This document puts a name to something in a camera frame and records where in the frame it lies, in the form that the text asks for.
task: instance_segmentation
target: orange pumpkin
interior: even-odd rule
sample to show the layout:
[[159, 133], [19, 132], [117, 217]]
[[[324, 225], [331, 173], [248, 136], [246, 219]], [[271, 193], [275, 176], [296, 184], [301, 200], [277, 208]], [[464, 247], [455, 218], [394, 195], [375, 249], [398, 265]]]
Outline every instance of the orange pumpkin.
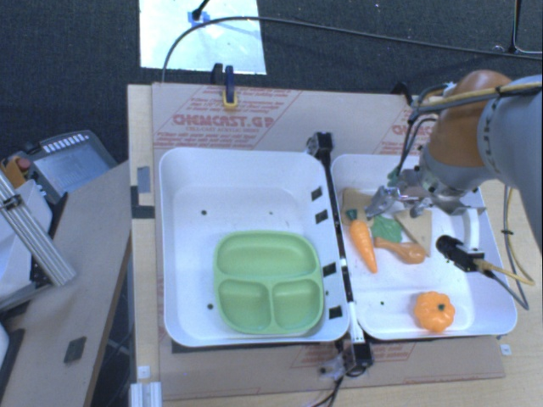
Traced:
[[415, 304], [415, 316], [418, 322], [431, 332], [444, 331], [454, 321], [455, 312], [449, 296], [435, 291], [420, 294]]

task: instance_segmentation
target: screen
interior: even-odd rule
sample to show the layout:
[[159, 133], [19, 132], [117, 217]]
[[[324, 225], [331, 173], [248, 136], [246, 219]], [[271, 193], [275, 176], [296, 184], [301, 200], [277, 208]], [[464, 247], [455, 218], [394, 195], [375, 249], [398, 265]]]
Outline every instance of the screen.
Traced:
[[57, 151], [36, 160], [35, 165], [58, 194], [73, 192], [109, 170], [89, 143]]

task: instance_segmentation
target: black cable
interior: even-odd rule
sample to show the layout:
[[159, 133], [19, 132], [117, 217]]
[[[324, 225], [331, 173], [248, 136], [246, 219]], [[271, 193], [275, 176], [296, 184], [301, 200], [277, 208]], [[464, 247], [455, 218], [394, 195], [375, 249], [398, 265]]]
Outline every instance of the black cable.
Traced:
[[187, 31], [184, 31], [180, 36], [177, 37], [177, 39], [173, 42], [170, 49], [168, 50], [168, 53], [165, 58], [164, 66], [162, 67], [162, 82], [165, 81], [165, 72], [168, 67], [168, 62], [170, 61], [171, 54], [176, 49], [177, 44], [179, 44], [180, 41], [185, 38], [185, 36], [190, 35], [196, 30], [202, 29], [204, 27], [207, 27], [208, 25], [215, 25], [220, 24], [228, 21], [264, 21], [268, 23], [278, 23], [278, 24], [286, 24], [286, 25], [297, 25], [299, 27], [310, 27], [311, 29], [318, 29], [318, 30], [325, 30], [325, 31], [334, 31], [336, 33], [344, 33], [347, 35], [353, 35], [353, 36], [363, 36], [363, 37], [369, 37], [372, 39], [378, 39], [380, 41], [392, 41], [392, 42], [401, 42], [401, 43], [407, 43], [411, 45], [418, 45], [421, 47], [431, 47], [431, 48], [438, 48], [443, 50], [449, 50], [449, 51], [456, 51], [456, 52], [462, 52], [462, 53], [473, 53], [473, 54], [484, 54], [484, 55], [490, 55], [494, 57], [501, 57], [501, 58], [510, 58], [510, 59], [528, 59], [528, 60], [539, 60], [541, 61], [541, 58], [536, 58], [532, 56], [520, 56], [517, 54], [506, 54], [506, 53], [495, 53], [493, 51], [485, 51], [485, 50], [475, 50], [471, 48], [465, 48], [465, 47], [454, 47], [452, 45], [441, 45], [441, 44], [433, 44], [431, 42], [424, 42], [424, 41], [417, 41], [414, 39], [404, 39], [400, 37], [395, 36], [386, 36], [386, 35], [378, 35], [376, 33], [366, 33], [364, 31], [353, 31], [351, 29], [343, 29], [340, 27], [329, 27], [327, 25], [319, 25], [315, 23], [308, 23], [305, 21], [295, 21], [295, 20], [283, 20], [279, 18], [272, 18], [272, 17], [258, 17], [258, 16], [232, 16], [232, 17], [222, 17], [217, 18], [215, 20], [205, 21], [200, 24], [196, 24], [192, 26]]
[[429, 93], [434, 92], [434, 91], [443, 91], [448, 86], [449, 85], [447, 85], [446, 83], [442, 83], [440, 85], [427, 87], [426, 89], [424, 89], [422, 92], [419, 93], [418, 98], [417, 98], [417, 103], [422, 104], [424, 101], [424, 98], [426, 98]]
[[[509, 259], [509, 265], [511, 266], [511, 271], [514, 274], [517, 274], [517, 267], [515, 266], [515, 263], [514, 263], [515, 259], [512, 256], [511, 244], [509, 243], [509, 236], [507, 235], [507, 234], [512, 234], [512, 232], [509, 231], [509, 208], [508, 208], [508, 205], [509, 205], [509, 198], [511, 197], [510, 190], [511, 190], [511, 188], [509, 186], [504, 187], [504, 193], [503, 193], [503, 231], [502, 232], [503, 232], [503, 237], [504, 237], [504, 240], [505, 240], [507, 258]], [[498, 278], [496, 278], [496, 280], [498, 281], [498, 283], [500, 283], [512, 295], [512, 297], [515, 300], [517, 300], [517, 302], [524, 309], [529, 310], [528, 300], [526, 299], [526, 296], [524, 295], [523, 287], [522, 287], [522, 285], [520, 284], [520, 282], [518, 280], [515, 280], [515, 282], [517, 283], [517, 288], [518, 288], [518, 291], [520, 292], [520, 295], [522, 296], [522, 299], [519, 298], [517, 296], [517, 294], [515, 294], [507, 284], [504, 284], [504, 282], [501, 282], [501, 280], [498, 279]]]
[[133, 329], [128, 331], [128, 333], [117, 343], [117, 346], [111, 354], [102, 361], [101, 368], [104, 368], [119, 353], [125, 342], [132, 336], [132, 330]]
[[435, 122], [435, 118], [424, 118], [422, 120], [419, 120], [417, 123], [417, 126], [415, 127], [415, 130], [413, 131], [413, 135], [411, 136], [411, 140], [407, 143], [407, 150], [406, 150], [406, 157], [409, 155], [409, 152], [411, 152], [411, 149], [413, 148], [413, 143], [415, 143], [415, 139], [417, 138], [418, 131], [420, 130], [422, 124], [425, 122]]
[[350, 378], [357, 378], [363, 375], [366, 372], [366, 369], [367, 368], [365, 366], [356, 366], [355, 368], [347, 372], [345, 375]]
[[413, 125], [415, 125], [415, 121], [417, 120], [417, 118], [418, 118], [418, 114], [417, 114], [415, 120], [409, 119], [407, 121], [407, 131], [406, 131], [406, 136], [404, 137], [404, 145], [401, 148], [400, 162], [398, 163], [398, 165], [396, 166], [396, 169], [395, 169], [397, 176], [400, 176], [401, 169], [404, 167], [404, 163], [405, 163], [406, 158], [407, 158], [407, 153], [409, 152], [409, 151], [407, 151], [407, 143], [409, 142], [409, 135], [411, 134], [411, 129], [413, 128]]
[[500, 285], [503, 286], [503, 288], [511, 294], [511, 296], [515, 299], [515, 301], [520, 304], [525, 310], [529, 310], [528, 301], [526, 300], [526, 297], [524, 297], [523, 289], [519, 286], [518, 289], [520, 290], [523, 298], [520, 298], [502, 279], [500, 279], [498, 276], [496, 276], [494, 273], [492, 273], [492, 279], [494, 279], [496, 282], [498, 282]]
[[111, 407], [114, 404], [114, 402], [120, 398], [123, 391], [125, 390], [126, 384], [128, 383], [129, 379], [130, 379], [130, 366], [128, 367], [128, 370], [125, 372], [125, 375], [122, 377], [122, 381], [120, 382], [119, 387], [115, 390], [115, 393], [109, 399], [109, 402], [105, 405], [105, 407]]
[[336, 385], [334, 386], [333, 391], [332, 391], [325, 399], [323, 399], [322, 401], [319, 401], [319, 402], [316, 403], [316, 404], [313, 404], [311, 407], [321, 407], [321, 406], [324, 405], [325, 403], [328, 403], [328, 404], [327, 404], [327, 407], [332, 407], [332, 406], [333, 406], [333, 403], [334, 403], [335, 400], [336, 400], [336, 397], [338, 396], [339, 387], [341, 386], [341, 383], [342, 383], [342, 382], [343, 382], [343, 377], [340, 377], [340, 378], [336, 381]]

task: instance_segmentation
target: toy carrot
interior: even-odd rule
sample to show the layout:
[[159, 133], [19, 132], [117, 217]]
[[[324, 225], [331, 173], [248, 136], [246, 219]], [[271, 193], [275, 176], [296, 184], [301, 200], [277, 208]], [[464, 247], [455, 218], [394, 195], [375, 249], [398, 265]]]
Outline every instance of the toy carrot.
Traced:
[[351, 218], [350, 222], [350, 237], [355, 244], [356, 250], [366, 262], [367, 268], [372, 273], [377, 273], [377, 261], [375, 260], [375, 252], [373, 251], [372, 236], [370, 228], [366, 222]]

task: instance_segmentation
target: green plate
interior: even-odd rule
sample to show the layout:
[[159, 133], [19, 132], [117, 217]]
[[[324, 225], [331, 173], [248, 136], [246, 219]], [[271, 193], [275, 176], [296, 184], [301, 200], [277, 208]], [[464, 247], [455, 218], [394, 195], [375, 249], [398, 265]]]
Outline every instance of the green plate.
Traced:
[[306, 332], [321, 319], [321, 266], [301, 235], [234, 232], [217, 245], [213, 272], [221, 316], [239, 332]]

